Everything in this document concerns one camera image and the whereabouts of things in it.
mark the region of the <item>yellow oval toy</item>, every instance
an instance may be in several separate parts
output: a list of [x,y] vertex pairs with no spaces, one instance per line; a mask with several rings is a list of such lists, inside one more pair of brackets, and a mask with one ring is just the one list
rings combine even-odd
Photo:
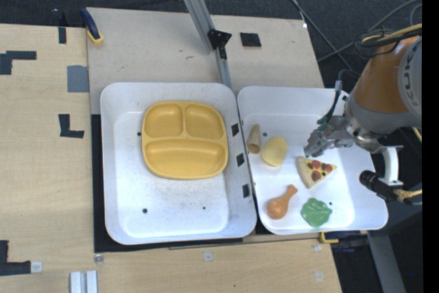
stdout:
[[271,166],[281,166],[287,155],[288,145],[282,137],[271,138],[263,147],[261,158]]

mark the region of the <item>pepperoni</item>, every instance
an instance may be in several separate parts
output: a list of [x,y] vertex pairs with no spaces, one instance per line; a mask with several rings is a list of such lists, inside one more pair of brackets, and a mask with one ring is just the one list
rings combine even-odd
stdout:
[[311,174],[311,179],[316,182],[317,180],[320,180],[322,178],[322,175],[320,174],[319,171],[313,171],[313,173]]
[[317,160],[312,160],[312,164],[315,169],[318,169],[321,166],[320,161]]

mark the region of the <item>white tray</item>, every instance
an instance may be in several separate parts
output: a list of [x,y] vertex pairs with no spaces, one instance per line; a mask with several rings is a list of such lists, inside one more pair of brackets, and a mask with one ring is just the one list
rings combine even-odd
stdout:
[[[193,100],[222,115],[229,160],[202,180],[154,175],[142,155],[143,115],[154,103]],[[121,244],[226,239],[249,234],[257,220],[235,94],[216,83],[114,83],[101,95],[104,213],[108,234]]]
[[[280,167],[266,164],[259,154],[249,154],[259,217],[267,230],[278,234],[312,233],[325,231],[375,230],[388,220],[384,200],[359,182],[365,169],[374,170],[370,154],[356,145],[351,148],[327,150],[318,159],[337,165],[327,179],[307,189],[298,175],[295,158],[305,156],[303,147],[317,120],[330,109],[333,89],[304,89],[249,86],[238,94],[238,106],[247,139],[254,124],[261,127],[263,145],[272,137],[281,136],[288,144],[287,156]],[[335,114],[343,111],[339,99]],[[298,189],[289,201],[287,215],[279,220],[268,216],[267,204],[285,193],[288,184]],[[311,227],[300,214],[309,198],[316,198],[332,209],[329,221],[320,228]]]

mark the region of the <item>yellow clip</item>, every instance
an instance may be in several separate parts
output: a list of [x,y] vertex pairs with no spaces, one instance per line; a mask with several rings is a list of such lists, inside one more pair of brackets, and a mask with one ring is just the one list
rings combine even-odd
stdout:
[[98,39],[93,37],[93,35],[90,33],[90,31],[87,31],[87,36],[90,38],[90,40],[93,42],[93,44],[101,44],[104,41],[104,37],[101,35],[101,32],[98,31],[97,33],[99,33]]
[[324,232],[320,232],[318,239],[322,242],[322,243],[328,243],[328,244],[335,244],[338,243],[338,238],[335,239],[327,239],[324,235]]

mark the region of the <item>brown toy food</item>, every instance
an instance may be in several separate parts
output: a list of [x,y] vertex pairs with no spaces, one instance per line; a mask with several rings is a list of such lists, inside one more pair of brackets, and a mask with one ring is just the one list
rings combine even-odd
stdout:
[[288,203],[291,197],[297,193],[297,188],[288,185],[287,191],[277,198],[271,199],[268,203],[268,215],[275,220],[283,218],[288,211]]
[[311,188],[316,183],[324,180],[337,168],[334,164],[322,163],[315,159],[306,159],[303,156],[298,156],[296,158],[296,165],[299,175],[307,188]]

